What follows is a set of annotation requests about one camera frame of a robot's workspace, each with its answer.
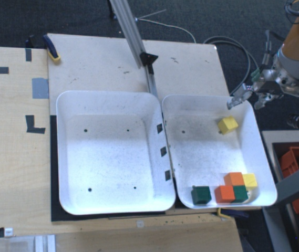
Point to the green cube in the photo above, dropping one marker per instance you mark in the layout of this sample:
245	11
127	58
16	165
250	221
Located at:
240	193
201	195

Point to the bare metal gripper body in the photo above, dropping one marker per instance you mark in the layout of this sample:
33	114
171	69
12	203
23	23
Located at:
270	85

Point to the yellow cube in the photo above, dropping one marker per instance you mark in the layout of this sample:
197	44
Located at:
250	181
228	125

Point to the thin black and white rod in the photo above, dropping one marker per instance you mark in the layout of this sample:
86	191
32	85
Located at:
169	146

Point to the white plastic tray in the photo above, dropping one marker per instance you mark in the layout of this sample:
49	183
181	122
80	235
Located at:
109	153
204	153

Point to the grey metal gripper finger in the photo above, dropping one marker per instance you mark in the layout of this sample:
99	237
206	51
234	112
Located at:
239	95
263	100

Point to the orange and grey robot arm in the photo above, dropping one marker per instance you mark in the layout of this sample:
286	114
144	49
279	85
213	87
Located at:
295	43

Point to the black cylinder on white bracket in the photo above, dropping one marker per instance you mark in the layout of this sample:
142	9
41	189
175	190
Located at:
296	121

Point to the orange cube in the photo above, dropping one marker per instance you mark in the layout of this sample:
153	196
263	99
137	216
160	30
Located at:
233	178
224	194

